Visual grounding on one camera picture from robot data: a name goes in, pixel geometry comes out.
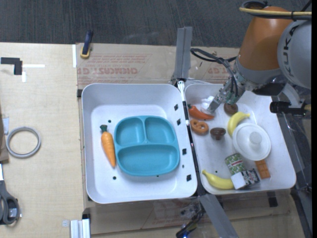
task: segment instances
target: scissors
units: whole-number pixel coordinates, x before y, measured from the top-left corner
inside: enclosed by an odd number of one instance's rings
[[[20,207],[18,201],[6,191],[2,164],[0,163],[0,224],[3,222],[10,225],[18,220],[19,216]]]

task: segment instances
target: banana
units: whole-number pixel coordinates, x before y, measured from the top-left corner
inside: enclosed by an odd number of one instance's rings
[[[237,112],[230,117],[228,125],[227,125],[227,130],[230,136],[232,136],[233,131],[237,127],[238,123],[247,117],[250,117],[250,114],[243,113],[243,112]]]
[[[202,173],[206,176],[211,186],[214,186],[219,189],[234,189],[234,185],[230,178],[224,179],[214,174],[210,174],[206,170],[203,170]]]

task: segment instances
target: green can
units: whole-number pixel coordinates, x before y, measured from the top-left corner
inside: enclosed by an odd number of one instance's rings
[[[224,161],[227,164],[232,176],[238,172],[247,170],[243,164],[240,153],[232,154],[225,158]]]

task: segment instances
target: blue plate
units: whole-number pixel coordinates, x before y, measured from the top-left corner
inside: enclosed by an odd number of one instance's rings
[[[177,137],[168,120],[136,116],[121,120],[114,131],[119,167],[132,176],[159,176],[179,164]]]

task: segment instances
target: gray ring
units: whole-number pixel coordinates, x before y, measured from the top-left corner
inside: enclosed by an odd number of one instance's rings
[[[29,132],[33,133],[33,134],[36,136],[37,140],[38,140],[37,146],[36,146],[31,152],[29,152],[29,153],[19,154],[19,153],[14,152],[14,151],[10,148],[10,140],[11,140],[11,138],[12,138],[16,133],[18,133],[18,132],[20,132],[20,131],[29,131]],[[15,129],[13,129],[13,130],[8,134],[8,136],[7,136],[7,138],[6,138],[6,147],[8,148],[9,153],[10,153],[12,156],[14,156],[14,157],[16,157],[16,158],[20,158],[20,159],[28,158],[28,157],[34,155],[34,154],[39,150],[40,146],[41,146],[41,138],[40,138],[39,133],[38,133],[35,129],[33,129],[33,128],[31,128],[31,127],[27,127],[27,126],[17,127],[17,128],[15,128]]]

